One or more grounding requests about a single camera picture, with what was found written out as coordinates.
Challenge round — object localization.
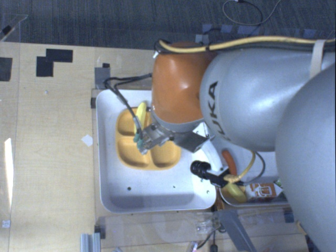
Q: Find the orange and white carton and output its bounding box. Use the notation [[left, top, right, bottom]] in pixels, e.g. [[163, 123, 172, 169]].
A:
[[245, 182, 284, 203]]

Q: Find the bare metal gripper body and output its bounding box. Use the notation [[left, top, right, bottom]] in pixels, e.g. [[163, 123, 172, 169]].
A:
[[142, 123, 208, 153]]

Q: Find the yellow banana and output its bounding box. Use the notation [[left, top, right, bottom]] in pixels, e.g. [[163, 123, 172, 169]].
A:
[[136, 101, 149, 131]]

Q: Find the orange sausage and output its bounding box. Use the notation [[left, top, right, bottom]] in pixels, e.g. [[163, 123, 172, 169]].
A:
[[222, 150, 238, 177]]

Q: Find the yellow toy fruit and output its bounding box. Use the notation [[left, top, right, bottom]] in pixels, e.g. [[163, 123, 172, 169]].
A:
[[225, 182, 248, 204]]

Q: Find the orange divided plate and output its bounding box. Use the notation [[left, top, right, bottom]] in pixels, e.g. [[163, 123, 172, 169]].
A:
[[115, 108, 182, 171]]

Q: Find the black cylinder on white bracket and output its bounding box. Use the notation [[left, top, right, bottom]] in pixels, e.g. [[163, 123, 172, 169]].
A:
[[191, 130, 230, 188]]

